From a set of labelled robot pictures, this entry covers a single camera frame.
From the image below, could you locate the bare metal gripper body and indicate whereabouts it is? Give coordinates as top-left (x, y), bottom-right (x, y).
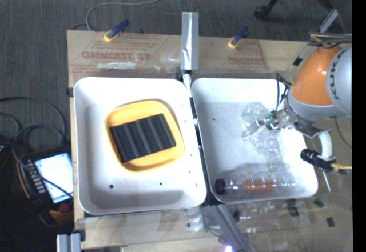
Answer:
top-left (268, 109), bottom-right (299, 132)

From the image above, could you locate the crumpled clear plastic bottle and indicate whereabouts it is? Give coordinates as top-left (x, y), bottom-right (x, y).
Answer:
top-left (240, 101), bottom-right (283, 172)

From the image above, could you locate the white plastic tray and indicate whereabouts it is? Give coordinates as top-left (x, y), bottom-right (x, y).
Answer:
top-left (190, 77), bottom-right (319, 205)
top-left (73, 77), bottom-right (208, 216)

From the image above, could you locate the clear plastic bottle black cap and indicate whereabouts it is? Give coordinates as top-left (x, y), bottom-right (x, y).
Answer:
top-left (214, 170), bottom-right (297, 198)

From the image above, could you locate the black ribbed rectangular block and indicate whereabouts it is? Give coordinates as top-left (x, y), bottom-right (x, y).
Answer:
top-left (109, 113), bottom-right (177, 163)

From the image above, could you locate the yellow plate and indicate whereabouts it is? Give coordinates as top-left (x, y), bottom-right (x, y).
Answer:
top-left (104, 99), bottom-right (185, 173)

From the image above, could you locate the brown cardboard board red print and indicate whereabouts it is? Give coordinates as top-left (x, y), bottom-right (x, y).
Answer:
top-left (66, 29), bottom-right (352, 249)

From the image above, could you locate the black cylinder on white bracket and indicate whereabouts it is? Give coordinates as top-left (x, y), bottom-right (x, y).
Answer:
top-left (300, 129), bottom-right (337, 173)

